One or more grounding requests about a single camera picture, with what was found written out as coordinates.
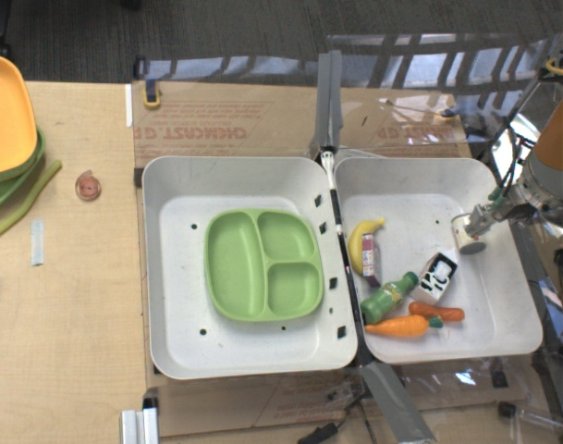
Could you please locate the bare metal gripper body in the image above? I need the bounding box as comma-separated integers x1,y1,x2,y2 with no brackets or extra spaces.
489,183,563,227

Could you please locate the white small can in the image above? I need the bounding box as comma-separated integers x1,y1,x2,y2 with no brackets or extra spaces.
450,213,488,255

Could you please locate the black and white carton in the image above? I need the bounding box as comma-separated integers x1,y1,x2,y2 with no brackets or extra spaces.
409,251,459,306

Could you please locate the white plastic tray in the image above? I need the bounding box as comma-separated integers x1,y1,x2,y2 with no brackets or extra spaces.
141,154,360,381
332,156,545,365

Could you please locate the orange sausage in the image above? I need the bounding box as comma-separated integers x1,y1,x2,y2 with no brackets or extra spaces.
408,301,466,324

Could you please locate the green bottle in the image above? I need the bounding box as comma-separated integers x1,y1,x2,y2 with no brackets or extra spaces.
359,270,421,326

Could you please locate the yellow banana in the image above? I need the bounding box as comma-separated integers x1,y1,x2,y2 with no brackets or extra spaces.
347,216,386,276

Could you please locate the orange carrot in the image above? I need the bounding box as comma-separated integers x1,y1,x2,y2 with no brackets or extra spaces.
364,314,445,339

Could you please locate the green divided plate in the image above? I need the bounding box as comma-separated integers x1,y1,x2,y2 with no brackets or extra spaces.
203,208,325,323

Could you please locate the brown cardboard board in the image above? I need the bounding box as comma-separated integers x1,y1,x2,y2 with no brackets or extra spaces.
131,80,541,438

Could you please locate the pink round doughnut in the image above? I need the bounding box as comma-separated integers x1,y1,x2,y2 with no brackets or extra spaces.
74,169,103,202

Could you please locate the green flexible tube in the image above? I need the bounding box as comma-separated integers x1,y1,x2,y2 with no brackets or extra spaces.
0,159,64,242

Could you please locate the orange divided plate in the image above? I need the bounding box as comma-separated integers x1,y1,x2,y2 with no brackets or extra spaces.
0,53,39,179

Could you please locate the black chair base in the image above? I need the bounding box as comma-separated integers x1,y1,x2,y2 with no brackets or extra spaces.
0,0,144,60

